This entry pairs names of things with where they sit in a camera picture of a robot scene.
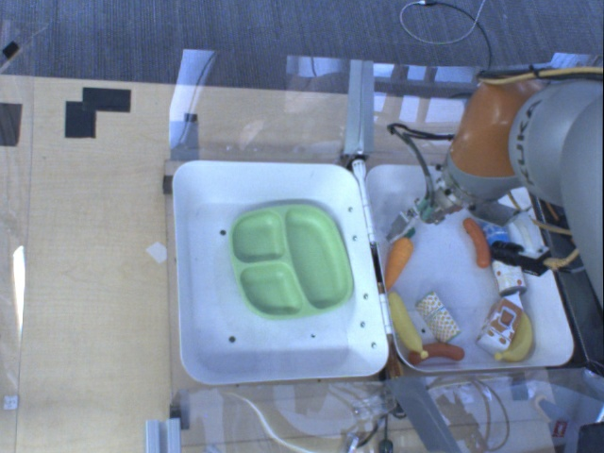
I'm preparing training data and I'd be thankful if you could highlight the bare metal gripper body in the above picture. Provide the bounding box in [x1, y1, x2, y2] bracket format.
[414, 180, 467, 226]

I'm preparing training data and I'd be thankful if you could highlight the green divided plate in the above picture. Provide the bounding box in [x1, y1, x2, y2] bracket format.
[229, 203, 356, 321]

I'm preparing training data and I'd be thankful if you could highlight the orange carrot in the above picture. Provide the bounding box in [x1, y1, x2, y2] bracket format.
[383, 234, 416, 293]

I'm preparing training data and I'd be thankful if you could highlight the blue packet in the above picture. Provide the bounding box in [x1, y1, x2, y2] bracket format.
[479, 221, 513, 247]

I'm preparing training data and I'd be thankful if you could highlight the yellow banana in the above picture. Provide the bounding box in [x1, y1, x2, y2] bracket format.
[494, 310, 535, 364]
[387, 291, 430, 361]

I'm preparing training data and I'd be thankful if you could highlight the orange sausage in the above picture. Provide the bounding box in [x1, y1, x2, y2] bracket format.
[461, 216, 493, 270]

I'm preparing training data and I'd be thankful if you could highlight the red sausage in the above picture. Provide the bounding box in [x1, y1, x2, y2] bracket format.
[407, 342, 466, 367]

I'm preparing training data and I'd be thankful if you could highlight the white brown carton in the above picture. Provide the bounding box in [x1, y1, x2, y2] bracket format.
[476, 296, 526, 353]

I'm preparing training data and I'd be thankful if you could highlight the white plastic tray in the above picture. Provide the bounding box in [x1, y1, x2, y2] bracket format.
[171, 159, 391, 387]
[365, 163, 577, 374]

